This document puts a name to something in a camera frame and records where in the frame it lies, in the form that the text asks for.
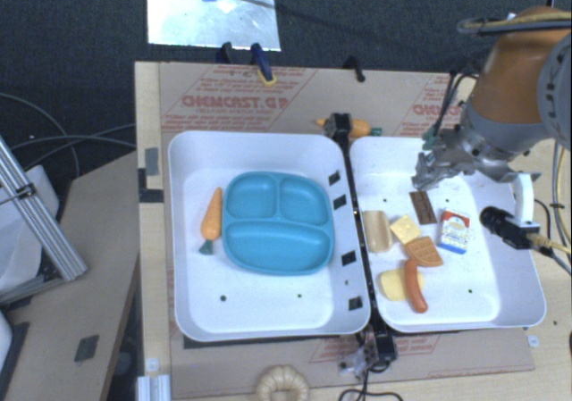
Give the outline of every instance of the brown toy cookie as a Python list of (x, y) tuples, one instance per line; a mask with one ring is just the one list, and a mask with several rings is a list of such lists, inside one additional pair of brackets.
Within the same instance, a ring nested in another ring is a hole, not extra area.
[(403, 246), (409, 257), (415, 260), (419, 266), (434, 267), (443, 264), (435, 245), (428, 236), (413, 239)]

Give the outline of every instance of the black floor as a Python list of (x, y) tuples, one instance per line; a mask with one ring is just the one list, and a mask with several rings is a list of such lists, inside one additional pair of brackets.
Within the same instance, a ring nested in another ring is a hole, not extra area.
[[(353, 54), (365, 69), (449, 71), (481, 63), (491, 40), (461, 36), (459, 20), (504, 17), (545, 0), (275, 0), (282, 44), (274, 65), (341, 67)], [(571, 0), (555, 5), (570, 10)], [(137, 60), (213, 62), (215, 51), (150, 46), (146, 0), (0, 0), (0, 92), (36, 104), (68, 134), (92, 134), (134, 122)], [(248, 60), (245, 54), (239, 58)], [(0, 135), (9, 146), (58, 135), (22, 102), (0, 96)], [(115, 138), (135, 142), (134, 129)], [(16, 153), (22, 165), (60, 146)], [(132, 150), (78, 145), (80, 173)], [(42, 162), (58, 194), (76, 171), (69, 150)]]

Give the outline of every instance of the blue bowl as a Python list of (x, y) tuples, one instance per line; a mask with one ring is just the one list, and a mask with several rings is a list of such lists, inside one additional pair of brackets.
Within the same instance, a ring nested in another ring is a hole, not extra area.
[(333, 252), (330, 201), (312, 180), (247, 172), (224, 193), (223, 244), (238, 266), (274, 275), (311, 274)]

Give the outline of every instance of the orange toy carrot behind tray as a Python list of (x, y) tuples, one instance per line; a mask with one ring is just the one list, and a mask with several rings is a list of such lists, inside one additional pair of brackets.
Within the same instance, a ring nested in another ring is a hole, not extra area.
[(213, 241), (221, 235), (223, 226), (223, 190), (217, 187), (200, 224), (200, 234), (205, 244), (198, 250), (203, 255), (213, 253)]

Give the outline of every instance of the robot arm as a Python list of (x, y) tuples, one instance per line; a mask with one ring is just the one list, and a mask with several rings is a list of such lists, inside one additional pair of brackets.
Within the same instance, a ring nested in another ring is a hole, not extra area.
[[(518, 19), (557, 13), (533, 7)], [(544, 138), (570, 148), (570, 29), (522, 30), (500, 36), (468, 99), (460, 124), (442, 129), (420, 153), (416, 188), (475, 171), (498, 182), (517, 177), (508, 163)]]

